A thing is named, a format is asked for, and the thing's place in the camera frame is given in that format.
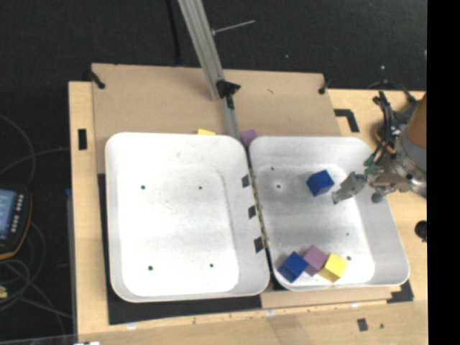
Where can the brown cardboard board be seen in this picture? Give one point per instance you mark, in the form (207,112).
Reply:
(154,99)

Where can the white plastic tray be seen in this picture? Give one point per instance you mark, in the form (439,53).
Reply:
(323,221)
(179,225)

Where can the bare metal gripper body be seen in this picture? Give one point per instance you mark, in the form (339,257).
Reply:
(406,178)

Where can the purple cube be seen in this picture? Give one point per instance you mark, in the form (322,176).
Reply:
(248,137)
(316,257)

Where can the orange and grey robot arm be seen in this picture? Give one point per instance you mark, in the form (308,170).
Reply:
(417,128)

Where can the blue cube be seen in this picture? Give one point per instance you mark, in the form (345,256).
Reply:
(320,183)
(293,266)

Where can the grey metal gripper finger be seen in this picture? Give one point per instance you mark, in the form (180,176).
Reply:
(378,196)
(346,189)

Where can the yellow cube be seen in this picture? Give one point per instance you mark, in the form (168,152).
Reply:
(206,132)
(334,266)

